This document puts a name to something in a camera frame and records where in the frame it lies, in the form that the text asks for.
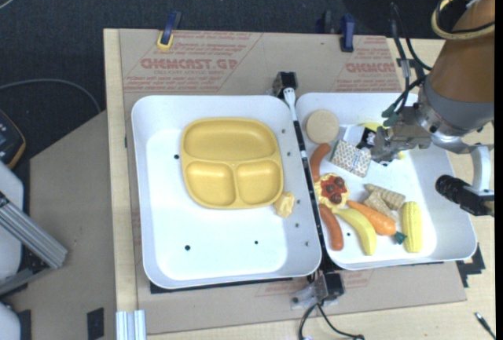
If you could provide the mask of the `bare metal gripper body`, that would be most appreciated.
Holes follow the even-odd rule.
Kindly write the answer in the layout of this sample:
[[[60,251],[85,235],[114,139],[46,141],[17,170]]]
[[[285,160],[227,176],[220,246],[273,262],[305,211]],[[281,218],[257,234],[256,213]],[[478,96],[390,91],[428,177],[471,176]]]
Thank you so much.
[[[461,139],[468,131],[442,118],[424,104],[404,107],[389,118],[389,151],[398,153],[431,144],[453,153],[469,153],[470,144]]]

